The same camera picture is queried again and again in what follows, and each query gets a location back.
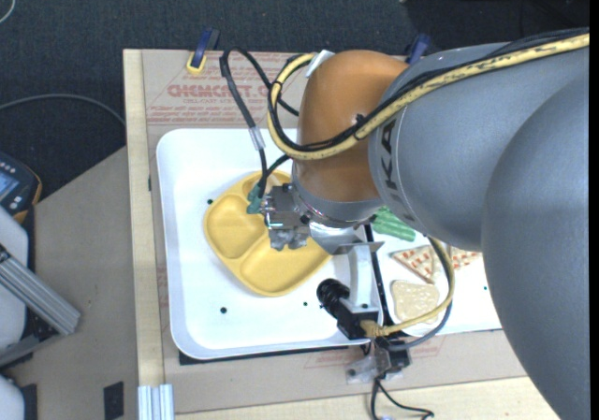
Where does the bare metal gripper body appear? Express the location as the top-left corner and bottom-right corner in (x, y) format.
(263, 183), (372, 239)

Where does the brown cardboard board red print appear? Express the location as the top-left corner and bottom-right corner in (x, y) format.
(139, 49), (534, 414)

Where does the cream toy bread slice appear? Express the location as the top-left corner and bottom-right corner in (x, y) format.
(389, 279), (442, 326)

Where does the black cylinder on white bracket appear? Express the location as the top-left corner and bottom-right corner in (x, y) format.
(316, 242), (383, 341)

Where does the yellow divided plate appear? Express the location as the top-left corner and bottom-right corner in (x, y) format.
(202, 169), (335, 298)

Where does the white plastic tray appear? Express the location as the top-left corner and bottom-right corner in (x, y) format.
(369, 221), (504, 339)
(155, 127), (386, 361)

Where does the toy pizza slice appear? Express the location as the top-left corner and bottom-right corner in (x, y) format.
(447, 244), (484, 272)
(391, 244), (444, 285)

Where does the black block with thin wires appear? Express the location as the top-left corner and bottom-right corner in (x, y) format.
(373, 336), (414, 373)

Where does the green toy vegetable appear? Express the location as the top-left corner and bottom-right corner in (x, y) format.
(373, 206), (417, 244)

